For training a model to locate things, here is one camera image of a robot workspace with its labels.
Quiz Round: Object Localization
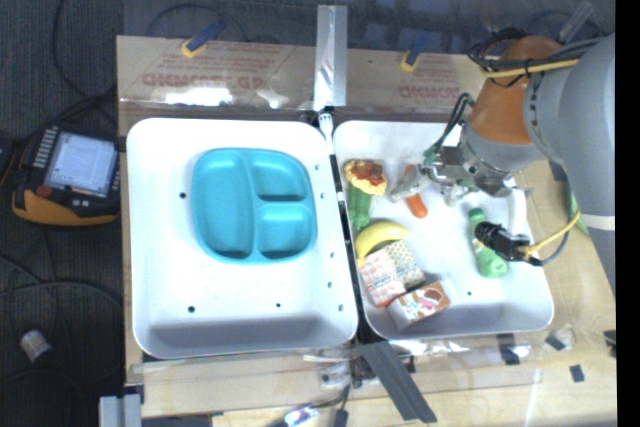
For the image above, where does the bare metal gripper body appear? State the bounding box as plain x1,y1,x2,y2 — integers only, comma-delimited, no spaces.
423,145,522,199

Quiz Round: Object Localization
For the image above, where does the orange carrot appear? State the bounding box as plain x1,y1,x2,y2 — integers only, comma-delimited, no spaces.
401,164,429,220

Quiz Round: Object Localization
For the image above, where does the yellow and red pizza slice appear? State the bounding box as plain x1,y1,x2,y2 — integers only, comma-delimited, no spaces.
343,158,388,197

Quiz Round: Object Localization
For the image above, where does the green toy vegetable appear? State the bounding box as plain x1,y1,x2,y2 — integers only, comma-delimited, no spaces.
347,183,374,232

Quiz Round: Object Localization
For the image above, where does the yellow banana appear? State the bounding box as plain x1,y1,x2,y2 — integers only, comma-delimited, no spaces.
354,220,411,261

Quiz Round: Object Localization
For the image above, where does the white plastic tray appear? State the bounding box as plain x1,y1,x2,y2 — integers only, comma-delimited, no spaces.
331,119,555,342
125,116,360,360

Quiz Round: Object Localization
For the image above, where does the green plastic bottle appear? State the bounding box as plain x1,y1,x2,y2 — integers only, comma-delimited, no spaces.
467,207,509,280

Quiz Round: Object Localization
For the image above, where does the white patterned carton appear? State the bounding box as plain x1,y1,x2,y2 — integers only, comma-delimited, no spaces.
384,239,427,290

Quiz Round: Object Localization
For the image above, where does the orange and white carton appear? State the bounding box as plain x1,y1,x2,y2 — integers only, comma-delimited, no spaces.
358,248,408,309

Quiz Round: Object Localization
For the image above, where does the brown and white carton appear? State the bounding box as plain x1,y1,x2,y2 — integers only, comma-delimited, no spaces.
386,280,452,332

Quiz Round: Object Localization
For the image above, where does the brown cardboard board red print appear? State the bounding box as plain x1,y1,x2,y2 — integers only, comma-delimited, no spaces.
115,34,617,419

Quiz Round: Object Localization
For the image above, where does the blue divided plate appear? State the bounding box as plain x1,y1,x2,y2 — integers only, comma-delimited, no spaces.
190,147,318,264

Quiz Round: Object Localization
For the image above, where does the small grey can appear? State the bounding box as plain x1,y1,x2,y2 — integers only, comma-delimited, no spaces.
19,328,53,363

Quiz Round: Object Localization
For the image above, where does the black cylinder on white bracket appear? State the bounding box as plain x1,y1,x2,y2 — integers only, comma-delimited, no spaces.
473,187,532,263

